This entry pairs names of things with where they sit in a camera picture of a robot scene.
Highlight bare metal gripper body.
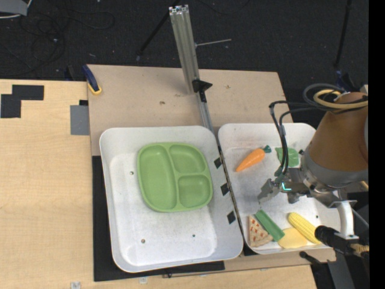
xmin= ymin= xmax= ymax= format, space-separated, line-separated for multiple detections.
xmin=278 ymin=167 xmax=341 ymax=208

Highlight white plastic tray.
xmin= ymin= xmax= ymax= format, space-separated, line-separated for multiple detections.
xmin=217 ymin=122 xmax=341 ymax=255
xmin=99 ymin=125 xmax=244 ymax=273

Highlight green lettuce leaf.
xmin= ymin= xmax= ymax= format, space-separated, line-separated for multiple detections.
xmin=274 ymin=146 xmax=300 ymax=169

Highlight yellow corn cob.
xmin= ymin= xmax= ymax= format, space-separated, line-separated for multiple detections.
xmin=287 ymin=212 xmax=322 ymax=246

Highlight orange carrot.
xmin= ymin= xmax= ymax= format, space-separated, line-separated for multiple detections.
xmin=235 ymin=145 xmax=273 ymax=173

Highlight green celery stick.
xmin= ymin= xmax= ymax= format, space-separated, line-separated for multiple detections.
xmin=254 ymin=209 xmax=286 ymax=243

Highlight pizza slice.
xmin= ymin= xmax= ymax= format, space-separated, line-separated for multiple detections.
xmin=248 ymin=214 xmax=274 ymax=249

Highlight green divided plate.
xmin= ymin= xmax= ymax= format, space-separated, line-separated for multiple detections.
xmin=137 ymin=142 xmax=214 ymax=213

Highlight pale brown flat board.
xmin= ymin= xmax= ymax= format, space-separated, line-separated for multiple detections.
xmin=86 ymin=64 xmax=336 ymax=278

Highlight black cylinder on white bracket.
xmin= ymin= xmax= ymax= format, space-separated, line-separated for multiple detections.
xmin=314 ymin=200 xmax=369 ymax=257

